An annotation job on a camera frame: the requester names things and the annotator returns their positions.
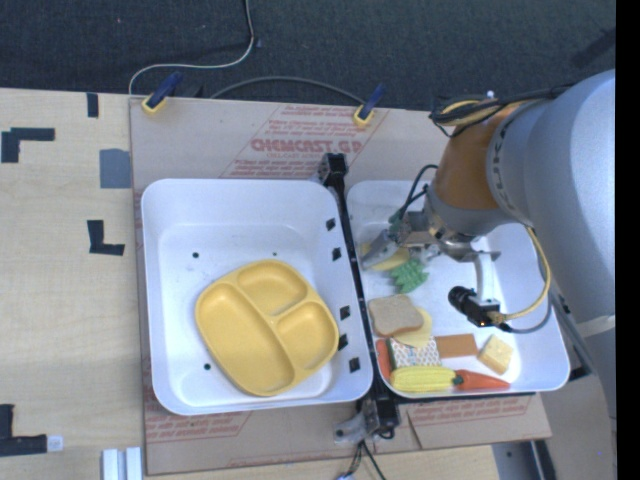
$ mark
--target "black connector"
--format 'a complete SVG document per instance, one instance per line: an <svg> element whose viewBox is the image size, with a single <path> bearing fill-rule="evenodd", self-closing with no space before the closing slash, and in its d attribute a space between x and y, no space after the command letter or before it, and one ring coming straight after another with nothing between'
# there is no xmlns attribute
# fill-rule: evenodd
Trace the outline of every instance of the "black connector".
<svg viewBox="0 0 640 480"><path fill-rule="evenodd" d="M493 299L480 300L474 290L463 286L451 288L448 298L451 305L477 327L495 325L489 314L500 312L500 303L498 301Z"/></svg>

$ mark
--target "yellow plate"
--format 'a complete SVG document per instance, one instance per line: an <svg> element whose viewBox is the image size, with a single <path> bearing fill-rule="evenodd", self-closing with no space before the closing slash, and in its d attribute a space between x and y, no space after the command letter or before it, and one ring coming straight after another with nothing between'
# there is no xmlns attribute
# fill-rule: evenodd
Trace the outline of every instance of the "yellow plate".
<svg viewBox="0 0 640 480"><path fill-rule="evenodd" d="M282 393L318 371L338 348L338 326L289 264L263 260L210 284L196 324L218 366L243 391Z"/></svg>

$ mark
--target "orange carrot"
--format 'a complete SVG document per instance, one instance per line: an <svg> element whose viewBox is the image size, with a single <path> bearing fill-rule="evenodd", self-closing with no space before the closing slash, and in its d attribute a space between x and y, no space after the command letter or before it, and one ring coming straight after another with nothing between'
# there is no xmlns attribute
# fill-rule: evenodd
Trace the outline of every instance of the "orange carrot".
<svg viewBox="0 0 640 480"><path fill-rule="evenodd" d="M376 351L378 352L380 373L386 380L389 380L391 377L391 358L389 357L389 349L385 340L376 340Z"/></svg>
<svg viewBox="0 0 640 480"><path fill-rule="evenodd" d="M504 389L509 384L506 380L485 375L484 373L472 372L471 370L456 370L456 378L453 385L459 390L469 389Z"/></svg>

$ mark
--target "cardboard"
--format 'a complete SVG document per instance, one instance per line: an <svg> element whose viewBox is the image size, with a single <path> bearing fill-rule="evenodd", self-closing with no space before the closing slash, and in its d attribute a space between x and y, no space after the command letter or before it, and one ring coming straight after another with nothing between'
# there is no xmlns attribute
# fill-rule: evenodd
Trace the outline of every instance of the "cardboard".
<svg viewBox="0 0 640 480"><path fill-rule="evenodd" d="M424 112L377 109L369 126L358 128L350 107L180 98L149 116L141 101L130 99L130 128L147 474L351 457L355 446L336 444L333 428L356 414L355 403L195 417L158 403L149 366L140 197L163 178L310 179L327 152L346 155L347 190L365 179L406 180L437 163L448 139ZM374 440L374 453L551 435L538 394L399 407L393 439Z"/></svg>

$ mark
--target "white cable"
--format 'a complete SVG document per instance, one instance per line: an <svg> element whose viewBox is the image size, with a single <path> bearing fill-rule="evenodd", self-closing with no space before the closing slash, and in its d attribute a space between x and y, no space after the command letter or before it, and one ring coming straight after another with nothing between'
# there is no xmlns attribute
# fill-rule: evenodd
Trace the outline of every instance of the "white cable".
<svg viewBox="0 0 640 480"><path fill-rule="evenodd" d="M131 77L131 80L129 81L129 95L133 94L133 84L136 81L136 79L142 73L145 73L152 69L157 69L157 68L224 69L224 68L229 68L231 66L240 64L244 59L246 59L249 56L249 53L251 53L251 50L253 49L253 43L255 41L255 35L253 32L253 21L251 20L251 11L249 9L250 8L249 0L244 0L244 2L245 2L245 13L247 16L247 24L249 26L249 33L250 33L251 39L249 40L249 45L247 46L247 49L238 59L232 62L229 62L227 64L217 64L217 65L209 65L209 66L201 66L197 64L153 64L151 66L147 66L146 68L140 69L135 75Z"/></svg>

